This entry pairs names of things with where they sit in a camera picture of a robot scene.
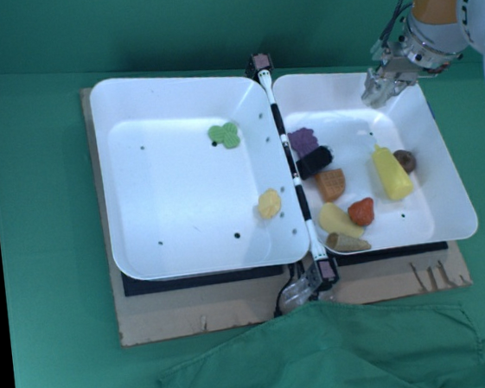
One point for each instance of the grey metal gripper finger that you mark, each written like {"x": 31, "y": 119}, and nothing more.
{"x": 392, "y": 90}
{"x": 373, "y": 89}

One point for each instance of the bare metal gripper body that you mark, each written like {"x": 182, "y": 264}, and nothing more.
{"x": 405, "y": 59}

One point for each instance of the white plastic tray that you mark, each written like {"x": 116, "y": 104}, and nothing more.
{"x": 345, "y": 103}
{"x": 182, "y": 195}

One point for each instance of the brown toy doughnut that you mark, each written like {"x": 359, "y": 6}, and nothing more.
{"x": 407, "y": 160}

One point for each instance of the yellow toy squeeze bottle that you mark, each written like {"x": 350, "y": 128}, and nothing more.
{"x": 391, "y": 174}

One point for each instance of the purple toy grapes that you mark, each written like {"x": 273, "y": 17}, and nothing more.
{"x": 301, "y": 139}

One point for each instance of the black cylinder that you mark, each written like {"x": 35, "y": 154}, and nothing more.
{"x": 315, "y": 162}

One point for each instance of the orange toy waffle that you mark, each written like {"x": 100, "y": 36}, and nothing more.
{"x": 332, "y": 185}

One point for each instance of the black and white thin rod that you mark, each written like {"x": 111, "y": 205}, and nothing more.
{"x": 295, "y": 182}

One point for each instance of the red toy strawberry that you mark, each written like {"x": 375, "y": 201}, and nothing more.
{"x": 362, "y": 212}

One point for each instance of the yellow toy cheese wedge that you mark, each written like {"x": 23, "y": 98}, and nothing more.
{"x": 334, "y": 219}

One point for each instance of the yellow toy biscuit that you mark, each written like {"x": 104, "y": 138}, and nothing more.
{"x": 269, "y": 204}

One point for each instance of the tan toy ice cream cone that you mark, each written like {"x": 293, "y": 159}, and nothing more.
{"x": 346, "y": 242}

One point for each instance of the green toy broccoli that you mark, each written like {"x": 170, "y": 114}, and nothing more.
{"x": 223, "y": 135}

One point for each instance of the crumpled green cloth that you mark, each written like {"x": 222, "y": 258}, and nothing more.
{"x": 321, "y": 353}

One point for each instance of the brown cardboard board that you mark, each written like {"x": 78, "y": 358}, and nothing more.
{"x": 160, "y": 311}

